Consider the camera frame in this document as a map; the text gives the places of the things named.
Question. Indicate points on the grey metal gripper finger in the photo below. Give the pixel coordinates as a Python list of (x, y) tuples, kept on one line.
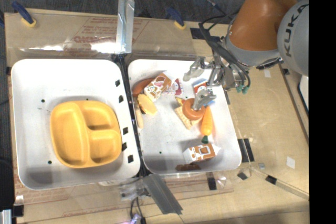
[(202, 98), (195, 68)]

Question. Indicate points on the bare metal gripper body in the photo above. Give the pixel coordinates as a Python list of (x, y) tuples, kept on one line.
[(229, 76)]

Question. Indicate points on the red and white carton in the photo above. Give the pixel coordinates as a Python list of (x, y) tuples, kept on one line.
[(198, 85)]

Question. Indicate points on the orange carrot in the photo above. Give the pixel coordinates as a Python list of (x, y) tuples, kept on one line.
[(207, 122)]

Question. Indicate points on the yellow divided plate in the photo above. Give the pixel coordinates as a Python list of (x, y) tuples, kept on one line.
[(84, 133)]

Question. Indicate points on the white plastic tray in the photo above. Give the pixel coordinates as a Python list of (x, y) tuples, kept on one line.
[(39, 81), (165, 139)]

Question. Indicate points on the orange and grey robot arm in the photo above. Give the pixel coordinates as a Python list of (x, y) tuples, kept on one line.
[(258, 21)]

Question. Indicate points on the white carton brown squares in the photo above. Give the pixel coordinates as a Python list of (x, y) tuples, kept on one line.
[(200, 153)]

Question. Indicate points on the orange doughnut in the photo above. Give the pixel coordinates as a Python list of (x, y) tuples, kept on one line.
[(187, 111)]

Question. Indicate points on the brown cardboard board red print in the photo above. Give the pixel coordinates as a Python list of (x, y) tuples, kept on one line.
[(65, 31)]

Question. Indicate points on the yellow biscuit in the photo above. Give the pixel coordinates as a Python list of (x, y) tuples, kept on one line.
[(147, 105)]

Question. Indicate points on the small red white packet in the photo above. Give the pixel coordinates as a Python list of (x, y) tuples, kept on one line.
[(177, 87)]

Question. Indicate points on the orange sausage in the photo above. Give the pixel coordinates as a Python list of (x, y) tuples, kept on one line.
[(139, 86)]

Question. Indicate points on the beige pizza slice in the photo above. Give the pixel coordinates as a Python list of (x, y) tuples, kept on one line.
[(185, 120)]

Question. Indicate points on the beige bread stick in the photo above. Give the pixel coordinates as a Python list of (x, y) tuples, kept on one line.
[(139, 119)]

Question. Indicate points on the white carton brown print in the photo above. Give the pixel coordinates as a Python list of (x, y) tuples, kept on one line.
[(157, 86)]

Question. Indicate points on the brown chocolate biscuit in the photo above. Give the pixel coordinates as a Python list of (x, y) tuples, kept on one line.
[(187, 167)]

